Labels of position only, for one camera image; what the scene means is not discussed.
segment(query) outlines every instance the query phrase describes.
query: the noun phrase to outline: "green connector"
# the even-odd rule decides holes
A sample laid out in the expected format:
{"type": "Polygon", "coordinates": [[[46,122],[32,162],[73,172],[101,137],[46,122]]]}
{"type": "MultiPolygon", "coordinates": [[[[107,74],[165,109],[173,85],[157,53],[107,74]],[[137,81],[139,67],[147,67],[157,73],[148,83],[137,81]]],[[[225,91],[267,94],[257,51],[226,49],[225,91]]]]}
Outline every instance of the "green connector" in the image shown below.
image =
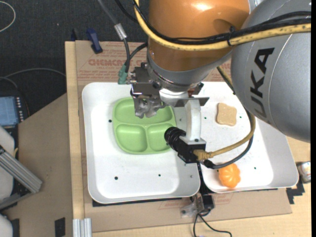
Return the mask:
{"type": "Polygon", "coordinates": [[[126,66],[125,64],[118,72],[118,84],[126,84],[127,72],[125,72],[126,66]]]}

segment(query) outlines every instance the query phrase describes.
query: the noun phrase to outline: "wooden edge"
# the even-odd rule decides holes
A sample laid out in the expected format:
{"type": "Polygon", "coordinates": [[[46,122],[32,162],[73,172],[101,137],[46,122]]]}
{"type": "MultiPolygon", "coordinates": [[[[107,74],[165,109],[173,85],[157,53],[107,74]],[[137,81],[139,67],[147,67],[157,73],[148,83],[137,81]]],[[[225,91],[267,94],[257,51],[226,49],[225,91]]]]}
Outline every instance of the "wooden edge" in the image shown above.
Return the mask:
{"type": "Polygon", "coordinates": [[[79,104],[77,86],[76,43],[65,42],[67,98],[70,139],[71,182],[74,219],[84,219],[82,164],[80,148],[79,104]]]}

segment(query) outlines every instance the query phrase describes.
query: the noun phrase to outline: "white tray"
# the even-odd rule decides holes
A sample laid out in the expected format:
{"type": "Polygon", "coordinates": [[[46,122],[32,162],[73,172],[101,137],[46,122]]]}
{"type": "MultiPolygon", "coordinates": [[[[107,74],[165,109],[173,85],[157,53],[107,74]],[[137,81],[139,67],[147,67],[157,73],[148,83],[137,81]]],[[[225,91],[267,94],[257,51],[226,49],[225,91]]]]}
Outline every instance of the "white tray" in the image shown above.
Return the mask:
{"type": "MultiPolygon", "coordinates": [[[[128,97],[130,86],[94,82],[82,92],[87,149],[88,189],[99,203],[180,198],[194,195],[200,186],[196,164],[185,164],[173,150],[155,155],[132,155],[116,144],[109,123],[116,100],[128,97]]],[[[207,151],[233,144],[249,131],[248,117],[236,96],[224,82],[204,82],[199,96],[210,99],[201,108],[201,138],[207,151]],[[217,104],[237,109],[235,126],[219,125],[217,104]]],[[[177,127],[186,127],[184,108],[174,109],[177,127]]],[[[216,193],[292,187],[298,172],[285,135],[256,119],[257,126],[249,152],[236,162],[241,182],[229,189],[221,185],[216,170],[201,166],[208,188],[216,193]]],[[[226,162],[242,152],[246,144],[211,159],[226,162]]]]}

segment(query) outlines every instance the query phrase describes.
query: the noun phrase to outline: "wooden table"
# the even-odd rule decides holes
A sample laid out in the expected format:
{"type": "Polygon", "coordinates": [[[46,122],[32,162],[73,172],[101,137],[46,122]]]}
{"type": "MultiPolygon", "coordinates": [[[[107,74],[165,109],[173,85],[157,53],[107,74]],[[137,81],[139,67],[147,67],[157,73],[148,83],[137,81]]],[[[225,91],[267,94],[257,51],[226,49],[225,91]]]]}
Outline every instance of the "wooden table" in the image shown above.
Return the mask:
{"type": "MultiPolygon", "coordinates": [[[[79,102],[76,71],[76,44],[65,43],[67,95],[70,133],[71,177],[74,219],[84,219],[84,201],[82,184],[82,165],[80,152],[79,102]]],[[[309,143],[288,138],[293,157],[296,162],[311,160],[309,143]]],[[[291,205],[292,213],[260,218],[245,218],[211,222],[215,229],[230,231],[234,237],[309,237],[312,235],[311,221],[311,184],[304,184],[305,193],[295,197],[295,204],[291,205]]],[[[150,227],[141,229],[109,231],[93,233],[94,237],[160,237],[160,236],[193,236],[192,224],[150,227]]],[[[200,236],[228,236],[211,231],[204,223],[197,223],[197,235],[200,236]]]]}

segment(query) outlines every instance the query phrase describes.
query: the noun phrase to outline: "dark background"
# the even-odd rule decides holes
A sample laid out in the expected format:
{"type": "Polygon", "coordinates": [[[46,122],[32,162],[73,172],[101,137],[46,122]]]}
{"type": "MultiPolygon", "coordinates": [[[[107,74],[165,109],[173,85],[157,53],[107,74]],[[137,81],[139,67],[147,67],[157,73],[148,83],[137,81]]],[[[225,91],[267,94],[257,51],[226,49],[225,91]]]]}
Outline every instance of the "dark background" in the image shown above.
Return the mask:
{"type": "MultiPolygon", "coordinates": [[[[0,77],[31,68],[48,68],[65,73],[64,43],[71,40],[72,30],[86,40],[87,28],[94,28],[100,41],[119,41],[113,24],[96,0],[0,0],[16,11],[12,26],[0,32],[0,77]]],[[[132,0],[120,0],[132,15],[132,0]]],[[[122,23],[128,41],[145,42],[147,36],[128,19],[114,0],[104,0],[109,10],[122,23]]],[[[141,0],[144,13],[148,0],[141,0]]],[[[0,30],[13,18],[12,10],[0,3],[0,30]]],[[[37,112],[66,93],[64,76],[51,71],[31,71],[10,77],[23,93],[30,114],[37,112]]],[[[0,91],[14,85],[0,79],[0,91]]]]}

